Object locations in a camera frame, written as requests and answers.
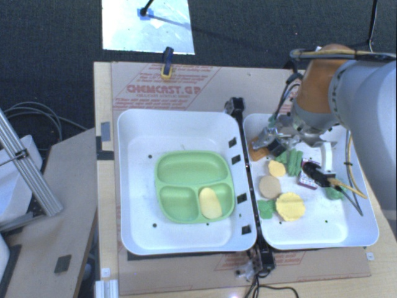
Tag thin black rod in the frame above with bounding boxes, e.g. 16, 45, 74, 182
234, 112, 265, 255

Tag green toy bean pods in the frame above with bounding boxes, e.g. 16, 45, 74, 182
275, 148, 305, 177

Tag black cylinder on white bracket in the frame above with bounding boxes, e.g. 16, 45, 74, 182
302, 140, 338, 188

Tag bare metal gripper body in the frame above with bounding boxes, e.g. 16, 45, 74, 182
272, 114, 326, 147

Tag large yellow round toy chip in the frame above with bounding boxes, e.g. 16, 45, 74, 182
275, 192, 306, 222

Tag green toy lettuce piece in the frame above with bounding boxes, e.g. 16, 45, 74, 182
256, 199, 277, 220

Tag brown cardboard board, red print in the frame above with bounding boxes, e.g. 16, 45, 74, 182
110, 61, 372, 296

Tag purple and white packet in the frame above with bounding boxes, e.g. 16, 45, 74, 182
297, 158, 321, 191

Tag white plastic tray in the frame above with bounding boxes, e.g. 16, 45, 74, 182
117, 108, 258, 256
243, 113, 380, 251

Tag green toy broccoli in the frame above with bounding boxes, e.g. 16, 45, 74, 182
324, 178, 346, 201

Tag yellow oval toy bread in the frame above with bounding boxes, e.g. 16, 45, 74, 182
198, 187, 223, 220

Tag tan round biscuit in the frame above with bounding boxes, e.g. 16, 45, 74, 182
258, 175, 282, 199

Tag green divided plate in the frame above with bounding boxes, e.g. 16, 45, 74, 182
154, 151, 236, 224

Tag small yellow toy chip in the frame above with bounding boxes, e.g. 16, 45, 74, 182
267, 160, 287, 178

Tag orange toy food slice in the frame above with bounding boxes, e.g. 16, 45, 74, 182
249, 137, 270, 162

